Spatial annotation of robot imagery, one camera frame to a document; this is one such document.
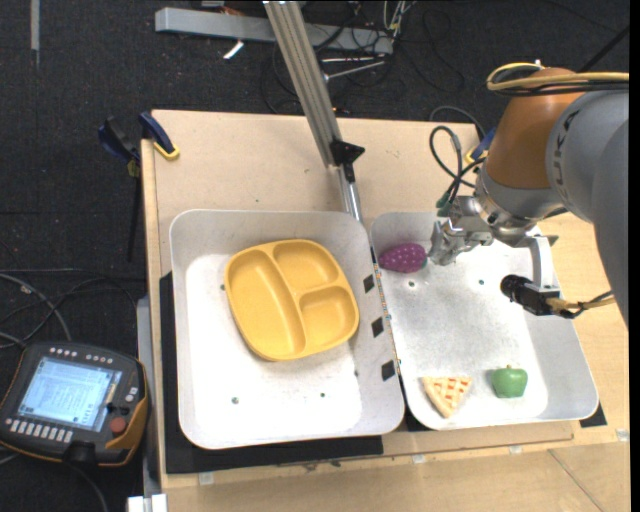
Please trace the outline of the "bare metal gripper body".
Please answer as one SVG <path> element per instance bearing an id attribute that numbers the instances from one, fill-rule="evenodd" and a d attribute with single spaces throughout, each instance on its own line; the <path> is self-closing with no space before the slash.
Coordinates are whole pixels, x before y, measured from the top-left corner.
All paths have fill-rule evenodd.
<path id="1" fill-rule="evenodd" d="M 491 199 L 457 196 L 441 230 L 453 246 L 488 245 L 494 240 L 516 246 L 534 226 L 533 220 L 509 213 Z"/>

